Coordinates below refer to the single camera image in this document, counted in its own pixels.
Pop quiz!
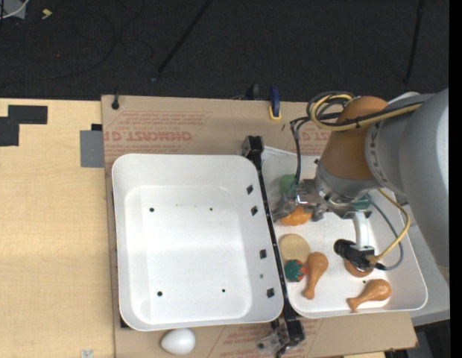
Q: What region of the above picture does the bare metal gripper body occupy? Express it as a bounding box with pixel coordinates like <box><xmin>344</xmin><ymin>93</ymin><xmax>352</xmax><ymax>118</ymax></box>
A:
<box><xmin>292</xmin><ymin>179</ymin><xmax>372</xmax><ymax>218</ymax></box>

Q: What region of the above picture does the orange toy pumpkin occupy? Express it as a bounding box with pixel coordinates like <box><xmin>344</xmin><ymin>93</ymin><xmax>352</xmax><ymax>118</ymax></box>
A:
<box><xmin>279</xmin><ymin>205</ymin><xmax>314</xmax><ymax>227</ymax></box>

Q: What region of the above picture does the thin black rod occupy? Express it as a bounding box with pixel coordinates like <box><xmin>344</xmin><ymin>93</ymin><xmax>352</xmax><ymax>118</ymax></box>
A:
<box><xmin>252</xmin><ymin>151</ymin><xmax>296</xmax><ymax>324</ymax></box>

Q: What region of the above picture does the light green toy vegetable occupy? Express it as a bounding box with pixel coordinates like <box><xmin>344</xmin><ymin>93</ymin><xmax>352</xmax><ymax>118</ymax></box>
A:
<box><xmin>279</xmin><ymin>173</ymin><xmax>300</xmax><ymax>195</ymax></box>

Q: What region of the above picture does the beige round biscuit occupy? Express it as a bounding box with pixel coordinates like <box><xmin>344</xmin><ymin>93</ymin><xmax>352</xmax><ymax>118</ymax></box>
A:
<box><xmin>278</xmin><ymin>233</ymin><xmax>311</xmax><ymax>265</ymax></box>

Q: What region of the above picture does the brown toy chicken drumstick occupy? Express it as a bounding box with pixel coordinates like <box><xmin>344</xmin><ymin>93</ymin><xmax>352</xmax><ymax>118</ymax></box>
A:
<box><xmin>301</xmin><ymin>251</ymin><xmax>329</xmax><ymax>301</ymax></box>
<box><xmin>346</xmin><ymin>278</ymin><xmax>393</xmax><ymax>312</ymax></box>

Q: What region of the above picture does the red strawberry with green top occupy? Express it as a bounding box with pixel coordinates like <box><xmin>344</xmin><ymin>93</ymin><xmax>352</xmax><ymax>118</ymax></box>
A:
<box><xmin>283</xmin><ymin>259</ymin><xmax>308</xmax><ymax>283</ymax></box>

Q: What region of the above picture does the brown doughnut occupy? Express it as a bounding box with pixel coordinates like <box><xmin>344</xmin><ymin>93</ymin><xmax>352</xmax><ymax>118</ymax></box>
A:
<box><xmin>344</xmin><ymin>258</ymin><xmax>376</xmax><ymax>278</ymax></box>

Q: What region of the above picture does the white plastic tray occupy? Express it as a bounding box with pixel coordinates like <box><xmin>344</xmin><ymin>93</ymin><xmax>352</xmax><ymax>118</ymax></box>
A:
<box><xmin>262</xmin><ymin>145</ymin><xmax>429</xmax><ymax>319</ymax></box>
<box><xmin>111</xmin><ymin>153</ymin><xmax>285</xmax><ymax>332</ymax></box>

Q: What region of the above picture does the brown cardboard board red print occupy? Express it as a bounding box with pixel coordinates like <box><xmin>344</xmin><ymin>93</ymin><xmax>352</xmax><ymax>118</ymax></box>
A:
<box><xmin>100</xmin><ymin>94</ymin><xmax>419</xmax><ymax>358</ymax></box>

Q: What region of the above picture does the white egg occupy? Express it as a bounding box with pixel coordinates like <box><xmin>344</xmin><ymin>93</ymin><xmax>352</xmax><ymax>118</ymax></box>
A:
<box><xmin>159</xmin><ymin>327</ymin><xmax>197</xmax><ymax>356</ymax></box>

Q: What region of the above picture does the black block with wires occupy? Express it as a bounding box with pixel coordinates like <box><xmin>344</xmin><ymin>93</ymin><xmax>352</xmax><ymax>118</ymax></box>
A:
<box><xmin>282</xmin><ymin>318</ymin><xmax>306</xmax><ymax>347</ymax></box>
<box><xmin>240</xmin><ymin>135</ymin><xmax>265</xmax><ymax>160</ymax></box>

